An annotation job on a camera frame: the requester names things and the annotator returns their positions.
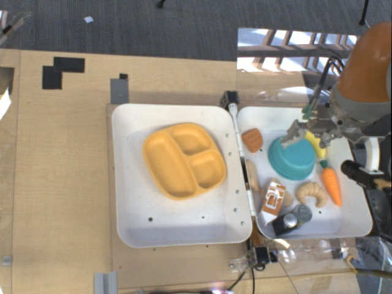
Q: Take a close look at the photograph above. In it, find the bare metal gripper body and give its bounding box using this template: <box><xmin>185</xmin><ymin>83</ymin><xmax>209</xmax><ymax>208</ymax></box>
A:
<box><xmin>305</xmin><ymin>103</ymin><xmax>372</xmax><ymax>143</ymax></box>

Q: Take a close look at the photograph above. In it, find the yellow banana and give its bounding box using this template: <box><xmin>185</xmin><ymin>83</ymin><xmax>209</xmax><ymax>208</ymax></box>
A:
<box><xmin>304</xmin><ymin>130</ymin><xmax>327</xmax><ymax>159</ymax></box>

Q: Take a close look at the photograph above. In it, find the teal bowl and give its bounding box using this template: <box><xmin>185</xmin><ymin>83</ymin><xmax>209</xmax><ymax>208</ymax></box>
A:
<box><xmin>268</xmin><ymin>136</ymin><xmax>317</xmax><ymax>181</ymax></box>

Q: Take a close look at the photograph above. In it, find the orange biscuit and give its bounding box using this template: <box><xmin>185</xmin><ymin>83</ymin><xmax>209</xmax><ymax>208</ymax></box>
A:
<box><xmin>241</xmin><ymin>128</ymin><xmax>263</xmax><ymax>154</ymax></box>

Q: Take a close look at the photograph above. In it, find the orange carrot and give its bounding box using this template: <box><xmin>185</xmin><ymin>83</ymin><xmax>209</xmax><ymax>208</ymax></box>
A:
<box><xmin>319</xmin><ymin>159</ymin><xmax>343</xmax><ymax>208</ymax></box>

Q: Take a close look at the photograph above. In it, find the tan croissant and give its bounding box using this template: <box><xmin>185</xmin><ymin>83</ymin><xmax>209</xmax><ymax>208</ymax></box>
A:
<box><xmin>295</xmin><ymin>181</ymin><xmax>328</xmax><ymax>208</ymax></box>

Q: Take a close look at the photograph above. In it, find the thin black and white rod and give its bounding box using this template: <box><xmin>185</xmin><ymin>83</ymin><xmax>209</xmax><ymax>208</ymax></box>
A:
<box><xmin>228</xmin><ymin>102</ymin><xmax>257</xmax><ymax>217</ymax></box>

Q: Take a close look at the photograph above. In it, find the brown and white carton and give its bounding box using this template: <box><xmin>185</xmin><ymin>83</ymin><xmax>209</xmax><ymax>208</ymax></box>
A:
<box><xmin>257</xmin><ymin>181</ymin><xmax>287</xmax><ymax>225</ymax></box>

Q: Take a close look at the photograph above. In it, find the grey can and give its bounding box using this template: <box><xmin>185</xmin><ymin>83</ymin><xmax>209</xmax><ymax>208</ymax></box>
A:
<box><xmin>292</xmin><ymin>203</ymin><xmax>314</xmax><ymax>225</ymax></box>

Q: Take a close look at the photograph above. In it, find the white plastic tray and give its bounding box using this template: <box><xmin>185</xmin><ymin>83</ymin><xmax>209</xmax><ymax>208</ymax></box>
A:
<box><xmin>237</xmin><ymin>105</ymin><xmax>374</xmax><ymax>241</ymax></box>
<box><xmin>111</xmin><ymin>103</ymin><xmax>253</xmax><ymax>249</ymax></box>

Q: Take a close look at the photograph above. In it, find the orange divided plate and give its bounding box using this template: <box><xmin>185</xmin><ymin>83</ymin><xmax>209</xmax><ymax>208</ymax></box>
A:
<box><xmin>142</xmin><ymin>122</ymin><xmax>228</xmax><ymax>201</ymax></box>

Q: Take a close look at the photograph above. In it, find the black cylinder on white bracket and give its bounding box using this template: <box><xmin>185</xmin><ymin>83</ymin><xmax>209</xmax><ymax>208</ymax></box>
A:
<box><xmin>341</xmin><ymin>136</ymin><xmax>392</xmax><ymax>192</ymax></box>

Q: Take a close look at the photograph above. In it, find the black block with thin wires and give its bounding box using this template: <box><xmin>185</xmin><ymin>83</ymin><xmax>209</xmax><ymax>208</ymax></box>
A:
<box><xmin>222</xmin><ymin>91</ymin><xmax>239</xmax><ymax>107</ymax></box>
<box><xmin>253</xmin><ymin>246</ymin><xmax>272</xmax><ymax>271</ymax></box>

